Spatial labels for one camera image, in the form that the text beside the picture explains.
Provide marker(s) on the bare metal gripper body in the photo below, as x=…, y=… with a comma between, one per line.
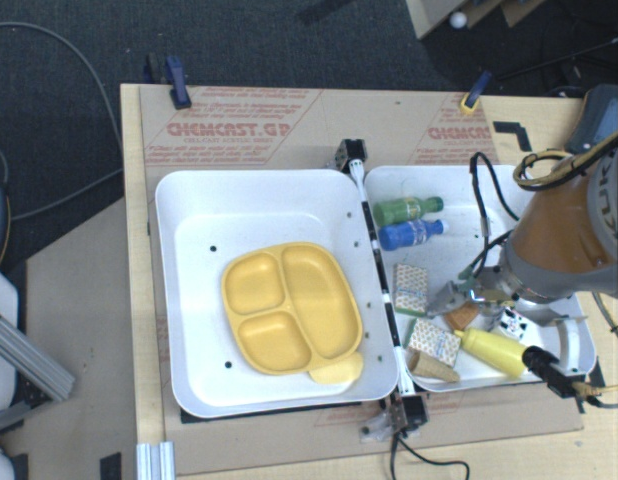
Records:
x=494, y=284

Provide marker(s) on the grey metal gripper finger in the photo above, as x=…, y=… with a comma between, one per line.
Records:
x=490, y=317
x=446, y=298

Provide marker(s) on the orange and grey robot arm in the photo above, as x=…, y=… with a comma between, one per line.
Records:
x=554, y=228

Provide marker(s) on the orange brown biscuit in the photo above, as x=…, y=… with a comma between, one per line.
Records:
x=461, y=317

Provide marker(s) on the yellow mustard bottle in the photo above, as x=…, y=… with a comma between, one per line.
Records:
x=491, y=350

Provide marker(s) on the orange patterned carton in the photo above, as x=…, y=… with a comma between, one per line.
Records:
x=410, y=290
x=434, y=342

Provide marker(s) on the white plastic tray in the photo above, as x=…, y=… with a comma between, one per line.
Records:
x=209, y=358
x=464, y=253

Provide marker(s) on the tan ice cream cone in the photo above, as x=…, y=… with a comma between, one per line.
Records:
x=431, y=367

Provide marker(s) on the blue bottle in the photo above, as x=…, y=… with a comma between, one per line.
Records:
x=404, y=234

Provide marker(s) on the thin black and white rod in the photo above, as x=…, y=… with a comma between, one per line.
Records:
x=375, y=248

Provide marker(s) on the green bottle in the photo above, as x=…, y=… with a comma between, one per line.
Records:
x=399, y=211

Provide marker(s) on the pale yellow flat slice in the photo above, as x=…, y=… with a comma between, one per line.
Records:
x=339, y=372

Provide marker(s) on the yellow divided plate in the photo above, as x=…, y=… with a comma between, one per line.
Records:
x=314, y=298

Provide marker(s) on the brown cardboard board red print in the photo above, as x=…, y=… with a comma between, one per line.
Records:
x=289, y=128

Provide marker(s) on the small white ball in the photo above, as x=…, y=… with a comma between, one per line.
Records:
x=458, y=19

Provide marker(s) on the black cylinder on white bracket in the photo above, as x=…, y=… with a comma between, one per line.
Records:
x=549, y=365

